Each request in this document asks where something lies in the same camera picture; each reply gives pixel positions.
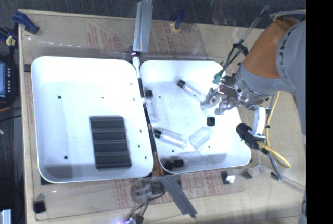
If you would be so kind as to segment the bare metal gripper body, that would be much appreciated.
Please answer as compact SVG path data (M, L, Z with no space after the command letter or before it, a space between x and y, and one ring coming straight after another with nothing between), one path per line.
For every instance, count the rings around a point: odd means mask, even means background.
M255 111L271 94L260 93L250 88L239 74L224 76L218 84L218 96L221 99L233 102L235 107Z

